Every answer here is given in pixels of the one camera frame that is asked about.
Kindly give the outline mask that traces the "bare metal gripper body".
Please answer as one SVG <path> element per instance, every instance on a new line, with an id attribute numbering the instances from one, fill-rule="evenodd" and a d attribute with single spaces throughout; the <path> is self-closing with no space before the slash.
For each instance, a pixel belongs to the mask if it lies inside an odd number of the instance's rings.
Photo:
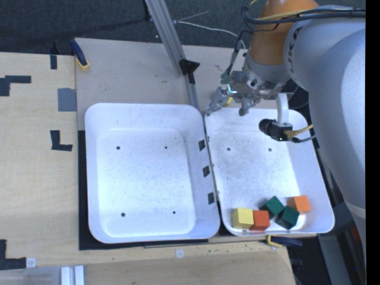
<path id="1" fill-rule="evenodd" d="M 256 74 L 249 76 L 243 71 L 232 71 L 227 80 L 227 94 L 234 99 L 274 100 L 287 81 L 264 81 Z"/>

